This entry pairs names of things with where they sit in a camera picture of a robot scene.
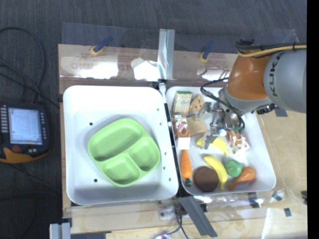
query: banana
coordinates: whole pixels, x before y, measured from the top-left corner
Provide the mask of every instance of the banana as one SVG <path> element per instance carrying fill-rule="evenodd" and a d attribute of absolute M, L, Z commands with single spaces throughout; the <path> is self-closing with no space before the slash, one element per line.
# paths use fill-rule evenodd
<path fill-rule="evenodd" d="M 210 165 L 217 173 L 218 180 L 220 183 L 220 190 L 224 190 L 224 185 L 227 182 L 228 174 L 226 168 L 224 167 L 223 163 L 220 162 L 217 158 L 213 156 L 205 156 L 205 162 Z"/>

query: orange carrot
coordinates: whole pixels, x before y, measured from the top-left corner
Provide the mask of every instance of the orange carrot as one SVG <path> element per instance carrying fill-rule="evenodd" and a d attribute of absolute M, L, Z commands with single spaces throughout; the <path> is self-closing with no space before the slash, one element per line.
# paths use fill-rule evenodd
<path fill-rule="evenodd" d="M 180 159 L 180 174 L 183 179 L 186 180 L 185 184 L 187 187 L 191 186 L 191 181 L 190 178 L 193 175 L 192 169 L 191 169 L 191 164 L 188 156 L 188 151 L 184 149 L 181 154 L 181 159 Z"/>

